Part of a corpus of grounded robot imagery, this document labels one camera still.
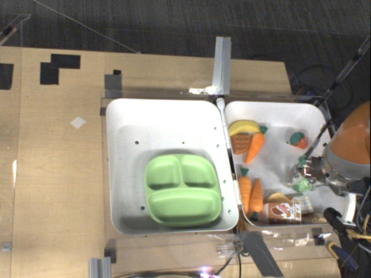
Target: white diamond sticker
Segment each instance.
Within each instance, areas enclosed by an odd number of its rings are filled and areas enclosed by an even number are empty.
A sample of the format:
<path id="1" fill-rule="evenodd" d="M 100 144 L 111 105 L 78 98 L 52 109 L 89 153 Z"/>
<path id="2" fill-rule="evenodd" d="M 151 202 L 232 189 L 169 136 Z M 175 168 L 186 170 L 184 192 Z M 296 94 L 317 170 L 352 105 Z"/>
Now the white diamond sticker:
<path id="1" fill-rule="evenodd" d="M 76 129 L 80 129 L 80 127 L 86 123 L 86 120 L 84 120 L 83 118 L 81 117 L 77 117 L 75 118 L 72 122 L 71 122 L 71 125 L 73 125 Z"/>

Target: wooden table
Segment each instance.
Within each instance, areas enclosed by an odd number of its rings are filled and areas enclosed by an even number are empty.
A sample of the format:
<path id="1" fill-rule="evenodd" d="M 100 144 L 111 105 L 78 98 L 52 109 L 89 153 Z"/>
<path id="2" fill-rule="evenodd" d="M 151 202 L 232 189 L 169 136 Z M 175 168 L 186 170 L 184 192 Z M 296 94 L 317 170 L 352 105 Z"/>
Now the wooden table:
<path id="1" fill-rule="evenodd" d="M 52 53 L 78 54 L 81 67 L 60 69 L 59 85 L 40 85 L 40 63 Z M 88 260 L 106 244 L 104 75 L 121 70 L 124 87 L 187 92 L 211 85 L 213 59 L 0 47 L 0 63 L 14 64 L 12 89 L 0 90 L 0 242 L 13 243 L 0 252 L 0 277 L 87 277 Z M 232 60 L 231 90 L 291 92 L 283 63 L 244 60 Z M 86 121 L 79 129 L 71 125 L 77 117 Z M 286 277 L 340 277 L 329 254 L 278 265 Z M 242 270 L 260 277 L 251 260 Z M 234 261 L 223 277 L 237 272 Z"/>

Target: toy banana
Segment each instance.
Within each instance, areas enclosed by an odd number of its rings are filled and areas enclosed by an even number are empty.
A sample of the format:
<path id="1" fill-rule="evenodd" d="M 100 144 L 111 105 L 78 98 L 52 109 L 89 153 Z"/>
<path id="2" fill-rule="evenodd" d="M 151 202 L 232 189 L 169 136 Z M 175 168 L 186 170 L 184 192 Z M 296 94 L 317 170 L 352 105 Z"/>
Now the toy banana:
<path id="1" fill-rule="evenodd" d="M 240 132 L 260 132 L 260 128 L 256 122 L 252 120 L 238 120 L 230 125 L 229 127 L 230 136 L 238 134 Z"/>

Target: brown waffle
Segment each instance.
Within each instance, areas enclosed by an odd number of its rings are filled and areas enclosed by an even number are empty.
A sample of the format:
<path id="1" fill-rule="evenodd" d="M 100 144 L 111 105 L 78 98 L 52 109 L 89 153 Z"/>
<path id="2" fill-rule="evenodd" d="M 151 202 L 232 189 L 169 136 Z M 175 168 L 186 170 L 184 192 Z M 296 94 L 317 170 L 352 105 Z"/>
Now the brown waffle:
<path id="1" fill-rule="evenodd" d="M 251 136 L 248 133 L 239 133 L 231 136 L 232 150 L 235 155 L 240 155 L 249 150 Z"/>

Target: green plate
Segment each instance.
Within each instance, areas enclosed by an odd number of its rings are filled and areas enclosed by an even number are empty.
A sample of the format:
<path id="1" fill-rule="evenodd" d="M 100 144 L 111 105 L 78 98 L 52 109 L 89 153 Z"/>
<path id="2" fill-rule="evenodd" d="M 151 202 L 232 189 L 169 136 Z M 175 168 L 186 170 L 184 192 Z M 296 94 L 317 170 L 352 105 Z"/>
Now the green plate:
<path id="1" fill-rule="evenodd" d="M 221 213 L 214 166 L 198 155 L 162 155 L 146 168 L 145 189 L 152 218 L 171 227 L 213 222 Z"/>

